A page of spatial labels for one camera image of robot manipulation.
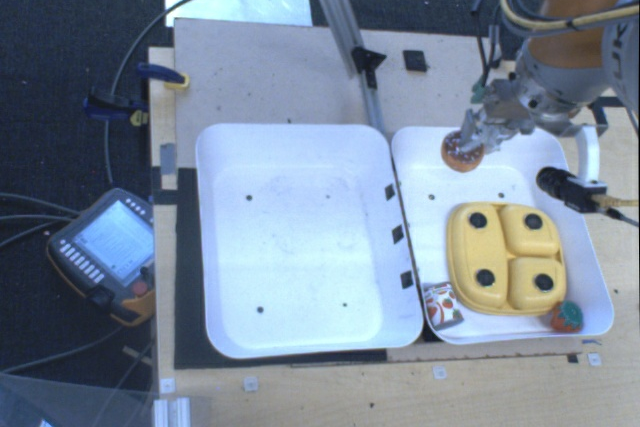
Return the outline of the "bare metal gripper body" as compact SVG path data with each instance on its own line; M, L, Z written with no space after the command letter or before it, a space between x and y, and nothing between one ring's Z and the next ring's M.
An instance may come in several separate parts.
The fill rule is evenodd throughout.
M494 138L530 135L536 129L556 137L571 136L571 104L556 98L532 79L496 79L483 97L481 123Z

